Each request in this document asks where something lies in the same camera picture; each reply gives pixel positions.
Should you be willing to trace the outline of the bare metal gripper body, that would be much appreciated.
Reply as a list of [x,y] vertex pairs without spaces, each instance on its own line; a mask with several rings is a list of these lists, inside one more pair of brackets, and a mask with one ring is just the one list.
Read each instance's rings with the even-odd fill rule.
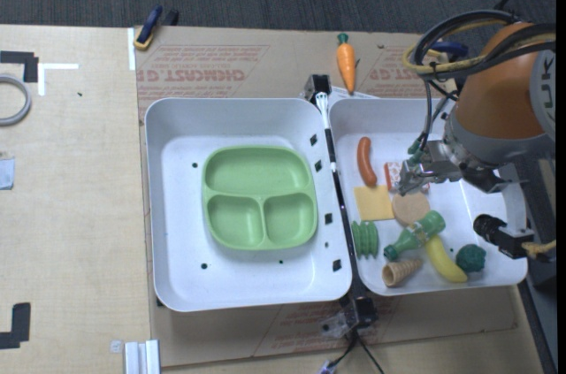
[[470,152],[459,142],[448,139],[428,140],[424,147],[422,140],[415,140],[407,153],[400,176],[426,178],[428,183],[435,184],[461,180],[470,161]]

